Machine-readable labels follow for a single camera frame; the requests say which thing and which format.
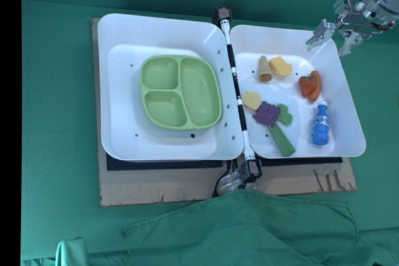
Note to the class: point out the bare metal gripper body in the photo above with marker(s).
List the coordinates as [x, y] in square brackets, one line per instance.
[361, 19]

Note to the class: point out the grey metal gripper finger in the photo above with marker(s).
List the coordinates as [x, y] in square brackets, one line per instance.
[350, 42]
[321, 33]

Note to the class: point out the yellow toy corn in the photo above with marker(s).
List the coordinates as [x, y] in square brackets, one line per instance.
[280, 67]

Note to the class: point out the orange toy pepper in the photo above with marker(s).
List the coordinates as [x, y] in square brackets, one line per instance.
[307, 86]

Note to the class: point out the tan ice cream cone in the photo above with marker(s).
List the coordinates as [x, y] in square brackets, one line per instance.
[264, 70]

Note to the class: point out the white plastic tray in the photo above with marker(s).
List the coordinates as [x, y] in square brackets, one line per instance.
[124, 96]
[339, 121]

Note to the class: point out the blue toy bottle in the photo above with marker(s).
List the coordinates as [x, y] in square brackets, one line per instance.
[321, 126]

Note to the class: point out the black and white thin rod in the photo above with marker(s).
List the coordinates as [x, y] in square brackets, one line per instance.
[232, 62]

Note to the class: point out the yellow toy biscuit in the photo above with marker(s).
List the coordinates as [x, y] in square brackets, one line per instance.
[251, 100]

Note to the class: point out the purple toy grapes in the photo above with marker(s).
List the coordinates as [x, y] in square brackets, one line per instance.
[266, 113]

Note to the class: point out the green toy broccoli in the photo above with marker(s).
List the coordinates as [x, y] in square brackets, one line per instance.
[282, 140]

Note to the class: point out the green divided plate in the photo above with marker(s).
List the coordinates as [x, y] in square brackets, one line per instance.
[196, 93]

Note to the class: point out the brown cardboard board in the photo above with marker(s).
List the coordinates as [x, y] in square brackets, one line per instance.
[174, 182]

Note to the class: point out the green cloth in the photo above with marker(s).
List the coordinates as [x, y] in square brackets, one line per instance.
[243, 233]

